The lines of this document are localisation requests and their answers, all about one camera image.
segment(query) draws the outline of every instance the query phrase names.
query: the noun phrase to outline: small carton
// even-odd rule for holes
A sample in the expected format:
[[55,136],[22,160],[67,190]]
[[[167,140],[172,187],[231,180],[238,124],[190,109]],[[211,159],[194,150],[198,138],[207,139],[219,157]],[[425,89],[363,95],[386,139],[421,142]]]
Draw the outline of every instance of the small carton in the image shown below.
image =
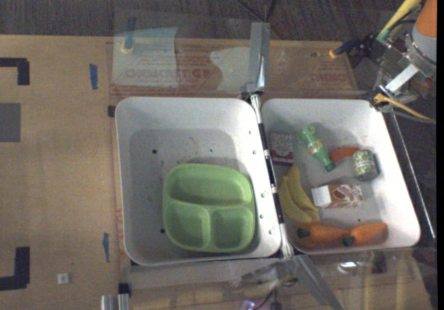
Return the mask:
[[340,184],[313,188],[313,201],[320,208],[356,207],[364,200],[359,185]]
[[271,159],[274,164],[291,166],[293,159],[293,138],[291,134],[272,132],[270,134]]

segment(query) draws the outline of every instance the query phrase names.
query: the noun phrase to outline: toy carrot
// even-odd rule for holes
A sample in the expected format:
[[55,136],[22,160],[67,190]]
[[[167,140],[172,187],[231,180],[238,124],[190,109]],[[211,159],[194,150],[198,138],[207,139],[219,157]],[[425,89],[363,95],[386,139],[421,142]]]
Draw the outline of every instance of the toy carrot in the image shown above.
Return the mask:
[[350,232],[338,227],[314,223],[307,229],[298,228],[298,237],[303,239],[307,237],[313,243],[322,243],[340,239],[349,235]]
[[357,146],[343,146],[330,153],[330,159],[334,163],[337,163],[339,160],[343,159],[344,157],[352,157],[353,154],[359,150],[360,148]]
[[351,245],[359,246],[373,239],[385,230],[387,230],[387,224],[383,222],[363,224],[356,226],[350,232],[349,236],[343,238],[342,242],[347,247]]

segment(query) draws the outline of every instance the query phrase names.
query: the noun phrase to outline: green bottle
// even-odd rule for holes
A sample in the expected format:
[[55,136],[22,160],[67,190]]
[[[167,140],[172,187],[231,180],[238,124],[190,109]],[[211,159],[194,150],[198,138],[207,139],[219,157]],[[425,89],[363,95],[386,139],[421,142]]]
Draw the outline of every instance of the green bottle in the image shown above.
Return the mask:
[[322,162],[327,172],[330,172],[336,168],[334,162],[330,159],[330,157],[328,157],[327,148],[318,138],[313,126],[308,125],[300,129],[298,136],[307,145],[308,151],[314,156],[314,158]]

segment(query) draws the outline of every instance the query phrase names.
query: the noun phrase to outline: banana bunch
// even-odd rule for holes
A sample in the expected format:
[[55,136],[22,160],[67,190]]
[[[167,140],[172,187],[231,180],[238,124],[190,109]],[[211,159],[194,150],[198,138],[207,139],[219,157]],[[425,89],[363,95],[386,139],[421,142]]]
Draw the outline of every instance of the banana bunch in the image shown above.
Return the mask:
[[284,175],[278,193],[282,211],[287,218],[291,219],[296,229],[308,228],[312,223],[321,221],[318,208],[313,205],[300,184],[300,172],[297,165],[294,164]]

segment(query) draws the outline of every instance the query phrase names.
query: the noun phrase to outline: blue tape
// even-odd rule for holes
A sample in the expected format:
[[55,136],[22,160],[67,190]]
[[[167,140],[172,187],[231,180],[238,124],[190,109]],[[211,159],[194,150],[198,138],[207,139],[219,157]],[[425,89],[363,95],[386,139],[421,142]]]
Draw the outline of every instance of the blue tape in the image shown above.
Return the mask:
[[97,74],[97,66],[95,64],[89,64],[89,77],[91,78],[92,89],[98,89],[99,75]]
[[103,234],[102,245],[105,251],[106,263],[110,263],[110,235],[106,232]]

